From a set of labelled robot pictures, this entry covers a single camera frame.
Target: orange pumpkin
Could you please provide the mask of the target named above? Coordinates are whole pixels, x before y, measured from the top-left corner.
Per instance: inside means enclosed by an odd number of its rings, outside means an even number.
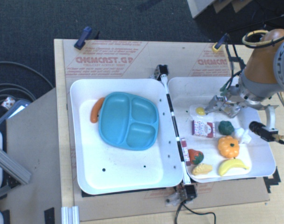
[[[218,149],[225,158],[235,158],[240,152],[239,141],[229,135],[222,137],[218,141]]]

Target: yellow banana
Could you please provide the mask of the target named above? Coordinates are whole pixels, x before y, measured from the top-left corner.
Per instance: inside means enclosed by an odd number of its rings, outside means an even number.
[[[232,168],[249,169],[249,167],[246,166],[244,162],[240,159],[227,159],[221,163],[219,167],[219,175],[223,176],[225,173],[227,173],[228,170]]]

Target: blue clamp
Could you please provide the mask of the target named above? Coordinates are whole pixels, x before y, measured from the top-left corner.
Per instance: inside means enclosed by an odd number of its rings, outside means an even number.
[[[81,37],[78,39],[74,47],[81,50],[83,46],[85,45],[85,40],[90,36],[91,32],[92,32],[92,28],[85,27]]]

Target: white tray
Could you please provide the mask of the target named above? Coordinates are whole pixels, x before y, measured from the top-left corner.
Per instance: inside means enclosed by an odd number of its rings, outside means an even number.
[[[218,175],[219,165],[225,160],[217,148],[218,139],[222,136],[218,131],[219,122],[228,120],[234,128],[242,127],[249,129],[251,121],[260,122],[258,112],[252,108],[243,108],[233,119],[223,112],[212,112],[205,119],[215,123],[216,137],[206,138],[192,135],[193,118],[190,114],[190,107],[206,107],[214,95],[220,94],[219,89],[227,80],[228,77],[175,77],[168,83],[180,138],[186,139],[188,148],[203,152],[204,160],[202,163],[213,166],[213,170],[210,173],[197,176],[192,174],[192,169],[195,165],[188,166],[187,172],[196,182],[215,182],[269,176],[276,169],[269,143],[249,131],[249,135],[252,138],[251,142],[249,144],[240,144],[240,153],[237,158],[244,161],[250,169],[234,168],[229,170],[224,176]]]
[[[158,108],[156,142],[144,151],[106,144],[90,122],[95,102],[121,91],[149,99]],[[81,79],[70,89],[80,188],[91,195],[165,188],[183,178],[176,136],[163,85],[154,79]]]

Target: toy sausage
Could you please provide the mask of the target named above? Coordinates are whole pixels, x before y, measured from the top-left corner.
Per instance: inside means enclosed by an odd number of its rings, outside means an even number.
[[[104,103],[104,100],[105,98],[102,97],[100,98],[93,106],[92,110],[91,110],[91,115],[90,115],[90,121],[92,123],[96,123],[97,122],[97,116],[98,116],[98,113]]]

